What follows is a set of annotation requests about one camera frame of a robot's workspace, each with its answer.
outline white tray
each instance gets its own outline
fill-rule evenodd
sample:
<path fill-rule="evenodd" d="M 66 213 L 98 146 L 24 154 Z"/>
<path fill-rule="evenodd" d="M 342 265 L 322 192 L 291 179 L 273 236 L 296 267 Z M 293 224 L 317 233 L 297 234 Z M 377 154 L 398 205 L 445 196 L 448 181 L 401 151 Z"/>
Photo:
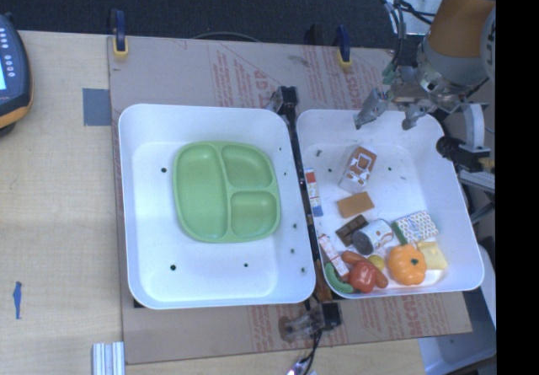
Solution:
<path fill-rule="evenodd" d="M 119 119 L 128 282 L 155 309 L 298 303 L 315 284 L 312 251 L 285 122 L 264 109 L 136 104 Z M 267 238 L 214 244 L 180 227 L 173 158 L 185 144 L 234 141 L 265 152 L 280 194 Z"/>
<path fill-rule="evenodd" d="M 351 194 L 338 187 L 346 162 L 358 145 L 373 147 L 376 162 L 365 188 L 375 207 L 363 213 L 368 222 L 377 218 L 389 223 L 417 211 L 426 210 L 440 230 L 436 240 L 448 266 L 443 271 L 427 271 L 419 286 L 402 286 L 389 277 L 385 289 L 370 293 L 337 294 L 346 298 L 402 296 L 429 292 L 466 291 L 483 281 L 483 261 L 473 232 L 462 188 L 451 161 L 436 152 L 443 131 L 430 115 L 405 131 L 404 113 L 386 111 L 378 119 L 354 125 L 357 111 L 308 110 L 297 122 L 297 133 L 306 168 L 313 168 L 322 202 L 323 216 L 314 217 L 317 234 L 327 234 L 338 252 L 347 249 L 335 232 L 353 217 L 342 218 L 337 201 Z M 397 237 L 377 251 L 384 258 L 399 244 Z"/>

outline blue clamp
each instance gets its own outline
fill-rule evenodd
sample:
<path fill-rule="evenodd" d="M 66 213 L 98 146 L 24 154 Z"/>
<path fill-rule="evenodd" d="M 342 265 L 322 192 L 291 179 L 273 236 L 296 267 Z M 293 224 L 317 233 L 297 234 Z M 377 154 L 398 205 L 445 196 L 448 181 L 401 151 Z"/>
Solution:
<path fill-rule="evenodd" d="M 340 24 L 337 27 L 337 38 L 335 38 L 334 46 L 339 46 L 339 53 L 337 54 L 339 65 L 343 69 L 348 69 L 352 65 L 352 59 L 350 57 L 350 37 L 348 35 L 348 30 L 346 30 L 343 24 Z"/>
<path fill-rule="evenodd" d="M 119 9 L 111 9 L 108 19 L 108 34 L 114 35 L 112 39 L 113 50 L 117 56 L 126 56 L 129 52 L 127 38 L 125 37 L 124 12 Z"/>

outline toy pepper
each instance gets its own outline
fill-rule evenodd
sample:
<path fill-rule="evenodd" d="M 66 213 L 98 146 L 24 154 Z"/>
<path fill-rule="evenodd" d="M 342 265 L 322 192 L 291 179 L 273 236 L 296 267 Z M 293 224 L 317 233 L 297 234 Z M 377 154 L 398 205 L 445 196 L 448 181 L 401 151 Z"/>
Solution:
<path fill-rule="evenodd" d="M 403 285 L 419 285 L 424 281 L 427 264 L 424 255 L 412 244 L 403 244 L 391 249 L 387 268 L 393 279 Z"/>
<path fill-rule="evenodd" d="M 355 263 L 348 276 L 348 283 L 361 292 L 371 292 L 376 285 L 377 268 L 367 260 Z"/>

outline wooden table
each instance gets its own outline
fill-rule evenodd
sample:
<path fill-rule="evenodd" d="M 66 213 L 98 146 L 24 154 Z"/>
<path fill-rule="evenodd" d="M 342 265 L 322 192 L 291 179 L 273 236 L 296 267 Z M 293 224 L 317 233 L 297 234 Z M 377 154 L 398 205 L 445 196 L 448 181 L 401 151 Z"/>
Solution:
<path fill-rule="evenodd" d="M 122 341 L 111 127 L 83 122 L 83 89 L 109 88 L 106 35 L 20 34 L 35 96 L 0 138 L 0 373 L 89 375 L 92 345 Z M 298 357 L 279 351 L 125 373 L 279 375 Z M 424 373 L 417 340 L 319 348 L 312 370 Z"/>

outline toy food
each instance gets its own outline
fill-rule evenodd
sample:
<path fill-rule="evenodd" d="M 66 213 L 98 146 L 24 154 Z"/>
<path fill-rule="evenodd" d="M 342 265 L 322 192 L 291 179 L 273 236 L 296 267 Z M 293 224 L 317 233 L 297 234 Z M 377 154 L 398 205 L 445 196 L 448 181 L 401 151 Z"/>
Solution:
<path fill-rule="evenodd" d="M 374 207 L 369 194 L 360 192 L 337 201 L 337 206 L 342 217 L 353 217 Z"/>
<path fill-rule="evenodd" d="M 362 255 L 370 255 L 393 240 L 393 230 L 383 219 L 376 219 L 352 234 L 352 244 Z"/>
<path fill-rule="evenodd" d="M 369 255 L 369 258 L 367 258 L 373 265 L 378 267 L 379 271 L 383 271 L 384 267 L 386 267 L 386 261 L 380 256 L 380 255 Z"/>
<path fill-rule="evenodd" d="M 318 193 L 317 178 L 314 175 L 314 169 L 305 169 L 305 180 L 307 183 L 307 193 L 309 195 L 309 202 L 311 203 L 312 215 L 314 217 L 323 216 L 322 203 L 320 201 L 320 194 Z"/>
<path fill-rule="evenodd" d="M 318 243 L 320 244 L 320 248 L 322 249 L 322 252 L 324 253 L 325 257 L 328 259 L 328 261 L 331 262 L 331 264 L 334 265 L 337 275 L 343 281 L 347 281 L 349 274 L 348 267 L 346 267 L 346 265 L 344 264 L 339 253 L 329 240 L 329 237 L 326 234 L 322 234 L 318 237 Z"/>
<path fill-rule="evenodd" d="M 363 228 L 367 223 L 368 222 L 363 215 L 358 215 L 339 228 L 335 234 L 337 234 L 341 242 L 344 243 L 344 246 L 350 246 L 352 244 L 352 233 Z"/>
<path fill-rule="evenodd" d="M 376 273 L 379 270 L 367 260 L 359 260 L 348 276 L 348 282 L 361 292 L 371 292 L 376 285 Z"/>
<path fill-rule="evenodd" d="M 329 285 L 335 288 L 335 290 L 347 294 L 354 292 L 354 288 L 349 283 L 342 282 L 337 277 L 337 272 L 335 271 L 335 267 L 333 264 L 326 263 L 323 268 L 326 272 L 326 278 L 328 279 Z"/>
<path fill-rule="evenodd" d="M 398 283 L 419 285 L 424 281 L 427 264 L 421 251 L 412 244 L 403 244 L 391 249 L 387 257 L 387 268 Z"/>
<path fill-rule="evenodd" d="M 417 245 L 424 255 L 428 270 L 445 269 L 447 267 L 446 257 L 436 242 L 418 242 Z"/>
<path fill-rule="evenodd" d="M 434 237 L 440 232 L 427 211 L 401 217 L 392 225 L 401 244 L 409 244 Z"/>
<path fill-rule="evenodd" d="M 374 265 L 376 267 L 376 286 L 378 288 L 385 288 L 389 284 L 389 280 L 387 279 L 387 276 L 383 274 L 382 269 L 379 269 L 374 263 L 370 262 L 367 258 L 365 258 L 363 255 L 359 255 L 356 252 L 353 252 L 351 250 L 345 250 L 341 254 L 341 258 L 345 263 L 355 265 L 358 261 L 367 261 Z"/>
<path fill-rule="evenodd" d="M 376 161 L 376 154 L 372 150 L 358 146 L 350 155 L 346 170 L 339 181 L 339 186 L 350 194 L 357 194 L 365 189 Z"/>

